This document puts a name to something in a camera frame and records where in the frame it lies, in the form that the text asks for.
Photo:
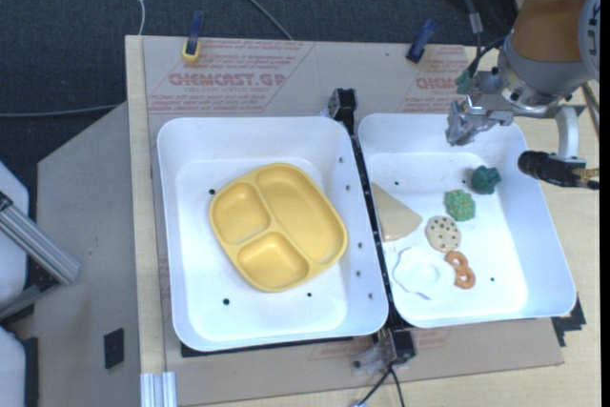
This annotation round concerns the white plastic tray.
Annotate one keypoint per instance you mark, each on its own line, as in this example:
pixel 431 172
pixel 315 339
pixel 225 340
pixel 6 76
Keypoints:
pixel 519 262
pixel 267 319

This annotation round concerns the beige biscuit with dark dots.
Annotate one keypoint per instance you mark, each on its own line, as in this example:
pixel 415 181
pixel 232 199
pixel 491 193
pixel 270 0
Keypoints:
pixel 443 233

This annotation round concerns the yellow divided plate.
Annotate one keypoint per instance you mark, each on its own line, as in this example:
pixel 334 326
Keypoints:
pixel 286 205

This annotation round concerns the green grapes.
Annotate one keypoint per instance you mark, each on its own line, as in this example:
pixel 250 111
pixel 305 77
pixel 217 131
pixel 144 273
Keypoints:
pixel 460 205

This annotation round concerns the black cylinder on white bracket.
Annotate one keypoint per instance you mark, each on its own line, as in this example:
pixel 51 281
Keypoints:
pixel 548 167

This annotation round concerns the brown cardboard board red print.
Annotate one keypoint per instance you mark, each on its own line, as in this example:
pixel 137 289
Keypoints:
pixel 295 76

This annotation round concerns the orange pretzel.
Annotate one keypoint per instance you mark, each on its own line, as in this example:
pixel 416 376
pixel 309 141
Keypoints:
pixel 464 277

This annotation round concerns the white fried egg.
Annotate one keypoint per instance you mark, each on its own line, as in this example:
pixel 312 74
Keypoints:
pixel 418 274

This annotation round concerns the dark green broccoli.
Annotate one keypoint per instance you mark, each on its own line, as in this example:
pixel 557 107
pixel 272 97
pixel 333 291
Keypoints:
pixel 485 179

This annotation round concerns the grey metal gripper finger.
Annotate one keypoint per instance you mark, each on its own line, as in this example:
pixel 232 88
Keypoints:
pixel 473 126
pixel 455 124

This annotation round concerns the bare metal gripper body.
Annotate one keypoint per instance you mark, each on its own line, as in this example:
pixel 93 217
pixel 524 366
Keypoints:
pixel 491 102

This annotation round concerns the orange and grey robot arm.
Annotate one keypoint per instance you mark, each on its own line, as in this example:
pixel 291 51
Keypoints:
pixel 548 28

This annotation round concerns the beige pizza slice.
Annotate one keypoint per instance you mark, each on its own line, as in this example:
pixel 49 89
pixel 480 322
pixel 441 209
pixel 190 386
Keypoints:
pixel 393 219

